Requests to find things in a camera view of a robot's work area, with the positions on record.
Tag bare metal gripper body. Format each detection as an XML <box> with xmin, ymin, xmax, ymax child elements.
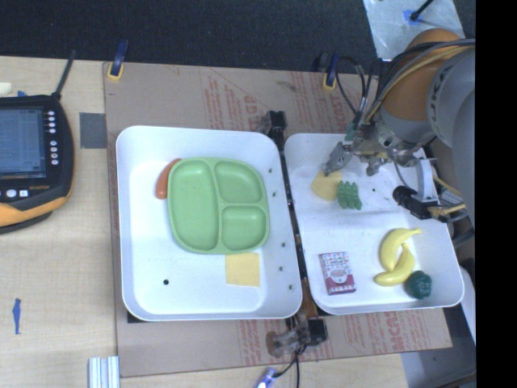
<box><xmin>350</xmin><ymin>122</ymin><xmax>426</xmax><ymax>168</ymax></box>

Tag green grapes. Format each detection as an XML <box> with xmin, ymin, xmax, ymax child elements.
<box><xmin>335</xmin><ymin>180</ymin><xmax>364</xmax><ymax>211</ymax></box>

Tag white plastic tray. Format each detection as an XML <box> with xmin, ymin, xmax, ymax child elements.
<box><xmin>284</xmin><ymin>132</ymin><xmax>466</xmax><ymax>317</ymax></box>
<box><xmin>115</xmin><ymin>124</ymin><xmax>304</xmax><ymax>323</ymax></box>

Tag yellow banana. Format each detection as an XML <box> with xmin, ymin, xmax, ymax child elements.
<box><xmin>379</xmin><ymin>227</ymin><xmax>422</xmax><ymax>272</ymax></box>
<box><xmin>372</xmin><ymin>242</ymin><xmax>418</xmax><ymax>288</ymax></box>

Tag thin black and white rod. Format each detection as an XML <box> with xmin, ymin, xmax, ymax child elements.
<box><xmin>276</xmin><ymin>134</ymin><xmax>313</xmax><ymax>319</ymax></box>

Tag red and white carton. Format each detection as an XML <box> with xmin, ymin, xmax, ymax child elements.
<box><xmin>317</xmin><ymin>251</ymin><xmax>358</xmax><ymax>297</ymax></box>

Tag dark green broccoli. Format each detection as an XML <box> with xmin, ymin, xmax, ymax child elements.
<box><xmin>404</xmin><ymin>269</ymin><xmax>434</xmax><ymax>300</ymax></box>

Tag yellow square cheese slice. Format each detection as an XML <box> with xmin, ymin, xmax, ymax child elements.
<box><xmin>225</xmin><ymin>251</ymin><xmax>262</xmax><ymax>289</ymax></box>

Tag green divided plate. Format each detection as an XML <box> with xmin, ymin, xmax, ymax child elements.
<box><xmin>166</xmin><ymin>156</ymin><xmax>271</xmax><ymax>255</ymax></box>

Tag brown cardboard board red print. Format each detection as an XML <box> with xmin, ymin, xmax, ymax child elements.
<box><xmin>102</xmin><ymin>61</ymin><xmax>454</xmax><ymax>379</ymax></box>

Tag orange sausage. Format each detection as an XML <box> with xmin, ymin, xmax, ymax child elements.
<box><xmin>154</xmin><ymin>158</ymin><xmax>183</xmax><ymax>200</ymax></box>

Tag black cylinder on white bracket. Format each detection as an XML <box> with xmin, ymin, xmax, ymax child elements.
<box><xmin>392</xmin><ymin>158</ymin><xmax>446</xmax><ymax>221</ymax></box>

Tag black block with thin wires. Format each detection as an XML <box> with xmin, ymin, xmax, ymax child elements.
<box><xmin>305</xmin><ymin>317</ymin><xmax>329</xmax><ymax>346</ymax></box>
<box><xmin>265</xmin><ymin>110</ymin><xmax>288</xmax><ymax>137</ymax></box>

